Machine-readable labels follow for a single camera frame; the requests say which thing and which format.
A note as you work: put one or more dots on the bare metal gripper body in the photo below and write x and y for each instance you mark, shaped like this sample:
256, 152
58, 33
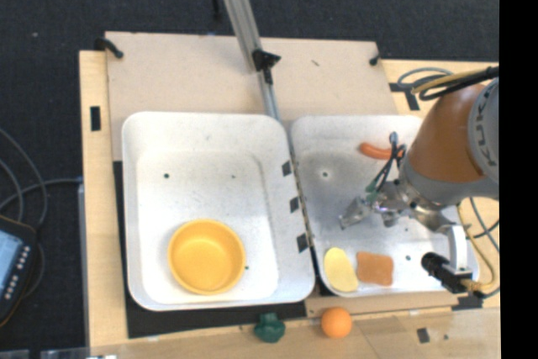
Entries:
414, 209

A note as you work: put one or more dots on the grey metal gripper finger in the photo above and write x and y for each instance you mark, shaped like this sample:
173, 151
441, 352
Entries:
355, 212
389, 219

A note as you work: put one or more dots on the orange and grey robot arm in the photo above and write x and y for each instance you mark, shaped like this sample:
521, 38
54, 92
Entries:
449, 138

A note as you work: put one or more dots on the white plastic tray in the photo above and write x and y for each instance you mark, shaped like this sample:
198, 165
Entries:
210, 181
336, 202

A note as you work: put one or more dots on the brown toy bread slice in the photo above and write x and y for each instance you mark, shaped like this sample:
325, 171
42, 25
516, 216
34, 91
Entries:
375, 268

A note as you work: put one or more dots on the thin black and white rod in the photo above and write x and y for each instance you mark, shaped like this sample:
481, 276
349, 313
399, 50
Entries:
303, 210

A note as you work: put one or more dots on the pale yellow oval toy food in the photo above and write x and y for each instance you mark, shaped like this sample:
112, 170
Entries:
339, 271

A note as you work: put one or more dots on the orange toy sausage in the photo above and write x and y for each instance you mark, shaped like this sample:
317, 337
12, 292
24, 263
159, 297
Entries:
374, 150

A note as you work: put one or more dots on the orange ball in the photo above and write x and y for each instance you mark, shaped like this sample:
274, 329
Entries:
336, 322

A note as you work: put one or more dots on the green toy broccoli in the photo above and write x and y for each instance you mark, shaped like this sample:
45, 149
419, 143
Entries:
269, 329

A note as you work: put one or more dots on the yellow bowl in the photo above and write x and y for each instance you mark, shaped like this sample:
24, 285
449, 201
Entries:
207, 257

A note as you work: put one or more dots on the brown cardboard board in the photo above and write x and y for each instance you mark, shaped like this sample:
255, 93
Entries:
189, 75

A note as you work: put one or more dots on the black cylinder on white bracket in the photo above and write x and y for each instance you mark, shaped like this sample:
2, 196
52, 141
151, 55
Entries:
443, 271

